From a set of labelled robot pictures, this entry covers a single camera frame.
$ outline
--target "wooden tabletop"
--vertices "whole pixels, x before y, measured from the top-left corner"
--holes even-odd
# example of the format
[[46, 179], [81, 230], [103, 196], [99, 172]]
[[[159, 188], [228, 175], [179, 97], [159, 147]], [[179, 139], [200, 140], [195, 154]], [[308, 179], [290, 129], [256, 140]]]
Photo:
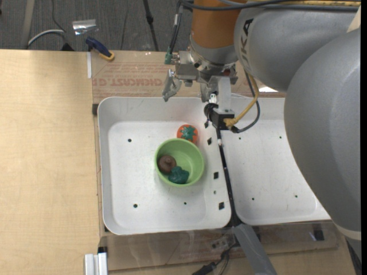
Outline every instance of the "wooden tabletop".
[[[132, 53], [120, 56], [136, 61]], [[0, 50], [0, 65], [0, 274], [83, 274], [83, 257], [96, 253], [100, 239], [92, 104], [113, 92], [115, 77], [106, 75], [118, 66], [103, 65], [93, 81], [86, 53], [29, 50]], [[155, 71], [145, 83], [161, 91], [165, 73]], [[133, 93], [136, 78], [117, 83]], [[270, 259], [279, 274], [353, 274], [338, 239], [337, 248]], [[191, 274], [202, 265], [111, 274]], [[226, 274], [243, 270], [252, 274], [245, 258], [232, 260]]]

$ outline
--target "red toy tomato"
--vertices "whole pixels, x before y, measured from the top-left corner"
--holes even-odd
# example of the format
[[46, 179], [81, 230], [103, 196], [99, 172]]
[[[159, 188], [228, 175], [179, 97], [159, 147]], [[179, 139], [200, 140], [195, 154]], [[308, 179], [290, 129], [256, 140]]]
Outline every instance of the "red toy tomato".
[[196, 127], [189, 124], [184, 124], [180, 126], [180, 128], [178, 129], [177, 137], [179, 139], [185, 139], [196, 144], [198, 138], [198, 132]]

